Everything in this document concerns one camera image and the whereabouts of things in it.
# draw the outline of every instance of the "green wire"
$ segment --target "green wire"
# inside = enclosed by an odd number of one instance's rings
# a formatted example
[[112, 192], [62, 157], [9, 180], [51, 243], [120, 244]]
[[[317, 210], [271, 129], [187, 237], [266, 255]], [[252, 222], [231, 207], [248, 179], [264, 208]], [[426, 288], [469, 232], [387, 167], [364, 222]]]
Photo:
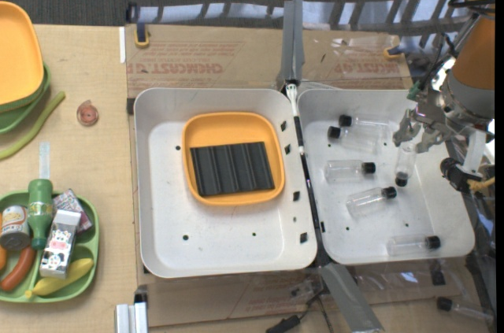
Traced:
[[21, 137], [17, 142], [15, 142], [12, 146], [9, 148], [6, 148], [5, 150], [0, 151], [0, 161], [4, 160], [15, 153], [19, 151], [21, 148], [26, 146], [29, 142], [31, 142], [34, 137], [39, 133], [40, 129], [42, 128], [43, 124], [46, 122], [47, 118], [49, 115], [57, 108], [57, 106], [65, 99], [65, 92], [60, 91], [56, 94], [56, 96], [53, 98], [51, 102], [47, 105], [47, 107], [40, 113], [39, 118], [33, 125], [33, 127], [30, 129], [30, 131]]

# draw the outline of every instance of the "plastic sausage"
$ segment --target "plastic sausage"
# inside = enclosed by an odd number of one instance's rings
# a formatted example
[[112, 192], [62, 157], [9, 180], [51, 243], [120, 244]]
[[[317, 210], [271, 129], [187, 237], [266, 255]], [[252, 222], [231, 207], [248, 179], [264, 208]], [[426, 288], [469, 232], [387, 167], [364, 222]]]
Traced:
[[35, 260], [35, 254], [36, 250], [34, 250], [31, 246], [26, 246], [22, 249], [19, 255], [19, 260], [13, 270], [2, 281], [1, 287], [4, 291], [12, 291], [21, 281], [23, 281], [24, 277], [26, 277], [30, 271], [30, 268], [32, 268]]
[[[2, 225], [2, 213], [0, 212], [0, 225]], [[0, 271], [6, 266], [7, 250], [0, 245]]]

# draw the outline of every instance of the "white plastic tray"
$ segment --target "white plastic tray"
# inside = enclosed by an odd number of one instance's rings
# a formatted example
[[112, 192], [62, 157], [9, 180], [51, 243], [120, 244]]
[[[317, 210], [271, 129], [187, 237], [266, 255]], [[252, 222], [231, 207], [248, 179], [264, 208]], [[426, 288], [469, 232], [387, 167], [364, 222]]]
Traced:
[[[273, 200], [217, 207], [192, 197], [180, 149], [183, 126], [196, 115], [225, 111], [262, 115], [275, 128], [282, 149], [291, 146], [289, 154], [282, 150], [285, 186]], [[282, 94], [149, 89], [135, 100], [135, 137], [140, 249], [150, 272], [162, 278], [211, 276], [302, 269], [313, 261], [317, 243], [308, 193], [291, 105]]]
[[[393, 131], [406, 108], [407, 91], [307, 90], [298, 97], [298, 109], [313, 192], [323, 223], [324, 247], [334, 261], [345, 265], [404, 261], [429, 257], [466, 255], [474, 245], [474, 232], [461, 194], [442, 177], [441, 160], [449, 157], [444, 144], [418, 154], [416, 173], [405, 187], [395, 186], [394, 167], [398, 148], [384, 139], [378, 154], [343, 149], [328, 141], [329, 126], [338, 126], [339, 116], [376, 114], [392, 123]], [[376, 174], [358, 183], [329, 184], [324, 178], [326, 161], [358, 159], [374, 161]], [[395, 202], [387, 211], [360, 219], [347, 211], [347, 195], [373, 187], [397, 188]], [[438, 250], [389, 257], [385, 244], [393, 235], [415, 233], [438, 235]]]

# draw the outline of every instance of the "small brown round object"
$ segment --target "small brown round object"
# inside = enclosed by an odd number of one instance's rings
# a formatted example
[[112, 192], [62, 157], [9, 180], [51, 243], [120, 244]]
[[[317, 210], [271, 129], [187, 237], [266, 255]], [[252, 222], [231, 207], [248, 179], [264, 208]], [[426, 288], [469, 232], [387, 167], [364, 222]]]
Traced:
[[77, 120], [83, 126], [92, 126], [98, 121], [98, 110], [91, 104], [91, 101], [85, 101], [77, 109]]

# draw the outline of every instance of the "green bottle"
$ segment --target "green bottle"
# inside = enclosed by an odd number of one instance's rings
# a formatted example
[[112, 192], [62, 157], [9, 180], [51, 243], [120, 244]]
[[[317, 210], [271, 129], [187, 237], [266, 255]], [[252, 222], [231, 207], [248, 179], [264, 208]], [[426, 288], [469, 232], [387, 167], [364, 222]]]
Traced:
[[28, 194], [28, 225], [33, 231], [31, 247], [42, 250], [53, 222], [53, 184], [48, 179], [34, 179], [28, 184]]

